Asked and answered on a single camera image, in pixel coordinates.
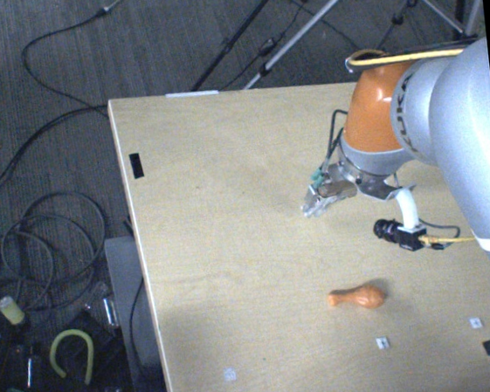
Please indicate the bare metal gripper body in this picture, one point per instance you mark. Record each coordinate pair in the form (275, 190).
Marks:
(336, 188)

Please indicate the pale wooden board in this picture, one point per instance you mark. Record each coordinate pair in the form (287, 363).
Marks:
(240, 235)

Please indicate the pale yellow small cylinder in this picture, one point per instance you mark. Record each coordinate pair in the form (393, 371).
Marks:
(11, 309)

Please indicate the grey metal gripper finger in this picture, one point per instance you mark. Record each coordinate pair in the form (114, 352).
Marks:
(309, 198)
(326, 205)

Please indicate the orange toy chicken drumstick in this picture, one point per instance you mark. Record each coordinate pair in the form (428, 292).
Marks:
(364, 296)

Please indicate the silver tripod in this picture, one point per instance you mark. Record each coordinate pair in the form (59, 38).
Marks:
(317, 17)

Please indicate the black cylinder on white bracket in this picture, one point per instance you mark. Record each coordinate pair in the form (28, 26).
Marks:
(407, 212)

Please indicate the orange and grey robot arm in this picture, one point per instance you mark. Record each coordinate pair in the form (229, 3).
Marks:
(456, 122)

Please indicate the black stand pole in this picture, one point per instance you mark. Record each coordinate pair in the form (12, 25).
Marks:
(243, 27)

